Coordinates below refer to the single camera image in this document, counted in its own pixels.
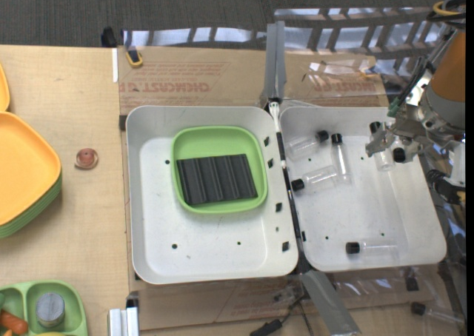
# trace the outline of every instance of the cardboard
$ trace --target cardboard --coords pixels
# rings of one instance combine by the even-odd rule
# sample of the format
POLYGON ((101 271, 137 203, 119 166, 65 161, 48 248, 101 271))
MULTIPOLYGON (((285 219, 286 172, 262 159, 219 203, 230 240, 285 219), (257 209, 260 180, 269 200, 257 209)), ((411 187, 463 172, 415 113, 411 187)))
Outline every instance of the cardboard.
MULTIPOLYGON (((265 78, 264 51, 144 47, 132 67, 118 52, 120 114, 143 105, 258 106, 265 78)), ((365 72, 369 56, 287 51, 285 98, 343 107, 387 106, 381 77, 365 72)))

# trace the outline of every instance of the wooden table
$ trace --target wooden table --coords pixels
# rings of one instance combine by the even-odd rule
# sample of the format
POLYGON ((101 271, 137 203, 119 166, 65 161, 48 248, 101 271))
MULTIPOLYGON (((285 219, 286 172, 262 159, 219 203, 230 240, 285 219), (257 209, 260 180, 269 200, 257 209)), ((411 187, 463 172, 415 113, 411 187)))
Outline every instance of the wooden table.
MULTIPOLYGON (((0 63, 10 88, 9 111, 51 144, 63 174, 63 187, 54 202, 25 228, 0 239, 0 286, 64 280, 81 295, 89 334, 105 336, 109 309, 123 309, 129 294, 119 89, 113 83, 111 50, 4 45, 0 63), (99 154, 95 169, 74 166, 76 153, 85 147, 99 154)), ((437 295, 448 303, 442 281, 433 280, 437 295)), ((423 335, 427 327, 431 335, 458 334, 446 323, 413 317, 406 305, 354 309, 351 315, 364 335, 423 335)), ((311 314, 308 319, 315 335, 328 335, 320 316, 311 314)), ((142 334, 248 335, 263 322, 142 334)), ((275 335, 309 332, 303 317, 295 315, 275 335)))

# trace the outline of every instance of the glass vial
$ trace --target glass vial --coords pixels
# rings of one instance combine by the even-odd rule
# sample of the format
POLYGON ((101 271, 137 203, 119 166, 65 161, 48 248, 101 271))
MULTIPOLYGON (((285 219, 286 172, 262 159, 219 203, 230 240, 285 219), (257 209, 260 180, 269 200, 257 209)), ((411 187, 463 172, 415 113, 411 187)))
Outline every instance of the glass vial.
POLYGON ((464 328, 464 317, 450 309, 420 302, 412 302, 410 306, 412 314, 432 317, 444 322, 455 324, 459 329, 464 328))
POLYGON ((374 238, 346 243, 348 255, 398 255, 398 246, 392 238, 374 238))
POLYGON ((390 148, 392 149, 393 160, 397 164, 404 164, 405 162, 408 162, 405 146, 403 145, 403 141, 398 136, 395 137, 395 140, 390 148))
POLYGON ((313 170, 304 174, 300 179, 291 182, 293 191, 303 190, 309 186, 318 186, 328 180, 334 179, 337 175, 336 169, 333 165, 323 167, 321 169, 313 170))
MULTIPOLYGON (((370 123, 370 141, 373 141, 373 134, 377 132, 380 126, 381 124, 378 121, 370 123)), ((393 160, 392 151, 390 149, 374 153, 373 157, 375 159, 375 165, 377 166, 377 169, 381 172, 388 172, 395 167, 395 161, 393 160)))
POLYGON ((342 135, 335 133, 331 135, 331 157, 333 159, 333 165, 336 168, 337 179, 339 182, 350 184, 352 181, 349 160, 347 158, 346 145, 342 142, 342 135))
POLYGON ((319 144, 326 141, 329 134, 326 131, 317 132, 312 137, 301 136, 293 138, 286 143, 285 152, 291 160, 298 160, 316 153, 319 144))

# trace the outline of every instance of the black cable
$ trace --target black cable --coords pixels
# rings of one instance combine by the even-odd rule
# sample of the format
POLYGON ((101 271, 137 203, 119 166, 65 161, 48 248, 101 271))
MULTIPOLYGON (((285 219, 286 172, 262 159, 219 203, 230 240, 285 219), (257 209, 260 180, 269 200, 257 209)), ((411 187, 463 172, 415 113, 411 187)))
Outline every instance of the black cable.
POLYGON ((300 301, 298 301, 298 305, 299 305, 299 309, 301 310, 301 316, 303 317, 304 322, 306 323, 306 327, 308 328, 308 332, 310 333, 310 336, 314 336, 313 328, 311 327, 310 322, 309 322, 306 314, 304 313, 304 308, 301 305, 300 301))
MULTIPOLYGON (((444 4, 444 9, 443 10, 451 11, 451 10, 457 9, 460 6, 464 6, 465 4, 466 4, 466 0, 448 0, 444 4)), ((461 30, 465 30, 466 29, 466 24, 456 21, 456 20, 462 20, 462 19, 465 19, 465 18, 466 18, 466 13, 465 12, 464 13, 457 13, 457 14, 453 14, 453 15, 440 15, 436 11, 433 10, 427 15, 426 20, 431 21, 431 22, 442 21, 442 22, 450 25, 451 27, 458 28, 458 29, 461 29, 461 30)))

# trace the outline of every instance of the metal bar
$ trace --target metal bar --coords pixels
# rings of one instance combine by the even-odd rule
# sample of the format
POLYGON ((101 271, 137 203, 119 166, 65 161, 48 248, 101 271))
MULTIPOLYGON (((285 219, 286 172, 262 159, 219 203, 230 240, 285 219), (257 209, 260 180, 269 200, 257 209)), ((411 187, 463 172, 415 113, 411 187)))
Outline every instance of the metal bar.
POLYGON ((405 40, 405 44, 411 45, 413 43, 413 40, 415 40, 416 32, 418 31, 418 28, 420 27, 421 23, 421 21, 416 21, 415 23, 413 23, 413 26, 411 27, 407 35, 407 39, 405 40))
POLYGON ((320 8, 318 15, 326 18, 329 15, 329 10, 330 10, 330 8, 320 8))
POLYGON ((264 99, 274 98, 276 78, 276 24, 267 25, 267 53, 265 55, 264 99))
POLYGON ((361 332, 323 272, 309 271, 301 276, 301 280, 331 335, 361 332))
POLYGON ((407 72, 411 73, 413 71, 413 69, 415 69, 415 65, 416 65, 416 62, 418 60, 418 57, 410 57, 410 59, 408 60, 407 62, 407 72))
POLYGON ((123 336, 121 323, 121 310, 111 309, 107 316, 108 336, 123 336))
POLYGON ((428 21, 425 23, 423 30, 421 31, 421 35, 418 38, 419 42, 423 42, 426 40, 428 33, 430 32, 430 29, 432 27, 433 23, 429 23, 428 21))
POLYGON ((434 46, 430 44, 414 44, 413 46, 402 44, 394 47, 358 47, 344 49, 345 53, 364 54, 374 56, 378 60, 393 60, 397 58, 418 58, 428 55, 433 51, 434 46))
POLYGON ((307 48, 309 50, 317 50, 319 38, 321 37, 323 30, 321 27, 314 27, 311 31, 310 39, 308 40, 307 48))
POLYGON ((384 25, 382 27, 382 31, 380 32, 380 35, 377 39, 377 43, 375 44, 375 46, 379 48, 384 47, 390 35, 392 34, 392 31, 393 31, 393 25, 391 24, 384 25))
POLYGON ((412 23, 416 21, 424 21, 426 15, 429 11, 425 13, 414 13, 414 14, 379 14, 379 13, 356 13, 351 14, 348 17, 339 16, 338 18, 331 18, 330 16, 325 16, 323 14, 315 16, 281 16, 278 17, 278 20, 285 21, 287 27, 304 27, 311 28, 314 27, 315 23, 319 24, 321 28, 346 28, 346 27, 366 27, 370 25, 388 25, 388 24, 403 24, 403 23, 412 23))
POLYGON ((329 40, 327 41, 327 46, 326 46, 326 48, 330 50, 331 52, 336 51, 336 43, 338 41, 340 32, 341 32, 340 28, 334 28, 333 31, 331 32, 331 36, 329 37, 329 40))
POLYGON ((276 98, 283 99, 287 70, 284 65, 284 21, 276 22, 276 98))
POLYGON ((396 60, 395 60, 395 63, 393 64, 393 69, 398 72, 398 69, 400 69, 400 66, 403 64, 403 61, 404 61, 405 58, 403 57, 398 57, 396 60))
POLYGON ((218 27, 211 27, 209 31, 209 41, 215 41, 216 40, 216 33, 217 33, 218 27))
POLYGON ((193 28, 190 29, 190 34, 187 36, 187 42, 188 43, 193 42, 194 36, 196 35, 196 31, 197 31, 196 27, 193 27, 193 28))
POLYGON ((373 34, 375 33, 375 29, 377 26, 371 25, 369 29, 365 33, 364 39, 362 40, 361 47, 367 48, 369 47, 370 41, 372 40, 373 34))
POLYGON ((136 307, 129 307, 127 309, 127 331, 127 336, 140 336, 138 309, 136 307))

